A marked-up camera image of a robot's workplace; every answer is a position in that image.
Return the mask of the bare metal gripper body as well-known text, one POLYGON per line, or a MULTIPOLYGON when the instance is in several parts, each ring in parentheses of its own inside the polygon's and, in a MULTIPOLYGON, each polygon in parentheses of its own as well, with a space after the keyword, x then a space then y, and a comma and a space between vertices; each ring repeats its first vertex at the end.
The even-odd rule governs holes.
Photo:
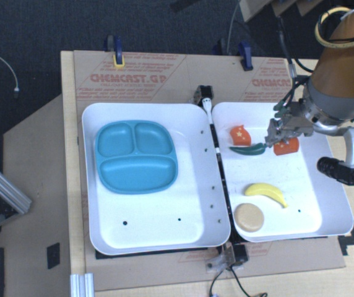
POLYGON ((331 116, 310 100, 293 101, 289 104, 280 101, 274 106, 275 116, 268 128, 278 130, 278 141, 284 137, 289 139, 317 132, 327 136, 343 136, 348 127, 342 124, 346 120, 331 116))

